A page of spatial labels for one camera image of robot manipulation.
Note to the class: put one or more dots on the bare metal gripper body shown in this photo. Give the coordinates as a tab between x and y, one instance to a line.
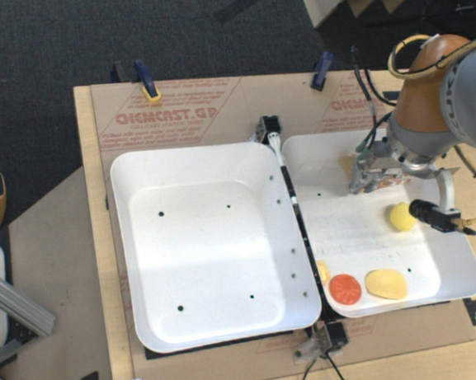
385	164

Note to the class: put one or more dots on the small yellow toy food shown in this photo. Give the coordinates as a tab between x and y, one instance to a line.
323	272

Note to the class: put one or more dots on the black cylinder on white bracket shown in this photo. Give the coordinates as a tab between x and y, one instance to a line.
430	213

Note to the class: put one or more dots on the red and white packet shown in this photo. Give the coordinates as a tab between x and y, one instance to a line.
395	181

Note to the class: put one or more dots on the yellow potato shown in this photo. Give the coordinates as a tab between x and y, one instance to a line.
386	284

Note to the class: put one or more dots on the thin black and white rod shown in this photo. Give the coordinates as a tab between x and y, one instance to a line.
295	205

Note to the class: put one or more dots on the yellow lemon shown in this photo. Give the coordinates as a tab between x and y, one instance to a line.
401	217

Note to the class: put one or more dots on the orange round slice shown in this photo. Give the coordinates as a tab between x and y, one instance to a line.
345	289

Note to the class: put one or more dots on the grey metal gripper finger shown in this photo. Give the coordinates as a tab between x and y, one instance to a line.
372	184
357	184

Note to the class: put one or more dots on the white plastic tray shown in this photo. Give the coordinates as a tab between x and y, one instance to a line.
210	249
362	236

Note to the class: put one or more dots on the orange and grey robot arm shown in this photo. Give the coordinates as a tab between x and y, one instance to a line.
428	98

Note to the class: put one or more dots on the brown cardboard board red print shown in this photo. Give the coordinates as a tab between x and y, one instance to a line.
222	103

